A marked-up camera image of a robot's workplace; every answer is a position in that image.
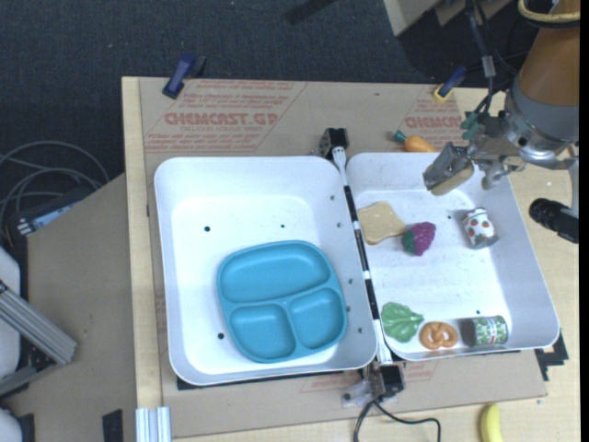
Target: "wooden edge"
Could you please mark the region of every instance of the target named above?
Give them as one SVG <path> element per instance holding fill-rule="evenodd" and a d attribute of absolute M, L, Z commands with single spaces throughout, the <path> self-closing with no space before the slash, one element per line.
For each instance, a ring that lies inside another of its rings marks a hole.
<path fill-rule="evenodd" d="M 157 345 L 156 299 L 152 273 L 151 239 L 147 218 L 141 94 L 138 77 L 122 78 L 122 114 L 129 216 L 133 341 L 137 406 L 162 405 L 161 371 Z"/>

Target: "pretzel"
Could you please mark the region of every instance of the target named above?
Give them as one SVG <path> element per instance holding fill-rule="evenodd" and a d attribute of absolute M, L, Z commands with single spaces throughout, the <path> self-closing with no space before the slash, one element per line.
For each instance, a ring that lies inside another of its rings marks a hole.
<path fill-rule="evenodd" d="M 450 324 L 445 322 L 428 322 L 420 331 L 420 341 L 423 347 L 430 350 L 440 347 L 452 347 L 458 341 L 458 334 Z"/>

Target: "green can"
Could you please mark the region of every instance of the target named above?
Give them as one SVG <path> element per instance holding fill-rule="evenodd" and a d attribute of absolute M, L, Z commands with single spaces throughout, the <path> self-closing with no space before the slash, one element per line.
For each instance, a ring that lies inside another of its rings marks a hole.
<path fill-rule="evenodd" d="M 480 317 L 464 320 L 460 324 L 462 340 L 470 347 L 506 343 L 509 336 L 503 316 Z"/>

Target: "soda can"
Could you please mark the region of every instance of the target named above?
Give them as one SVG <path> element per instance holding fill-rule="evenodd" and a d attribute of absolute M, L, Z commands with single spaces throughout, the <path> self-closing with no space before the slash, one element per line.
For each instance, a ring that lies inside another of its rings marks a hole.
<path fill-rule="evenodd" d="M 475 208 L 464 215 L 462 226 L 474 249 L 482 249 L 497 242 L 499 236 L 485 208 Z"/>
<path fill-rule="evenodd" d="M 509 337 L 507 322 L 503 316 L 464 320 L 460 323 L 460 333 L 469 347 L 506 343 Z"/>

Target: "green leafy vegetable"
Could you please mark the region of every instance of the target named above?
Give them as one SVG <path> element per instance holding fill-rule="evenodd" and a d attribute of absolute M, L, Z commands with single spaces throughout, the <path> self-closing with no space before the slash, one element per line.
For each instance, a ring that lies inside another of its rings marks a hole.
<path fill-rule="evenodd" d="M 385 334 L 400 343 L 409 342 L 423 322 L 421 314 L 414 313 L 399 303 L 386 303 L 380 313 L 380 319 Z"/>

